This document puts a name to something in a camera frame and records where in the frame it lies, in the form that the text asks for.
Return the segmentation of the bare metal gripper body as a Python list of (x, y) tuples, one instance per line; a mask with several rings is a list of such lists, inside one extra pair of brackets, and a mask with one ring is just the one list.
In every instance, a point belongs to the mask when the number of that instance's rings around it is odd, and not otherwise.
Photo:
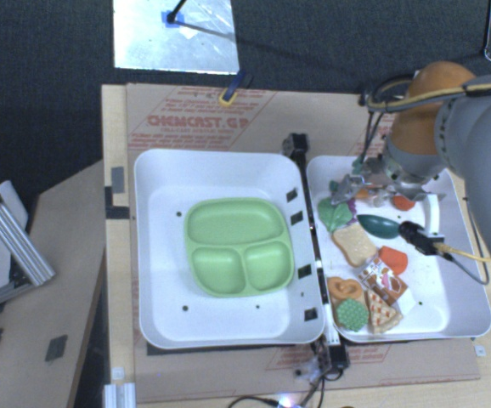
[(411, 201), (426, 198), (423, 187), (432, 179), (405, 171), (390, 156), (368, 157), (359, 171), (365, 182), (391, 188)]

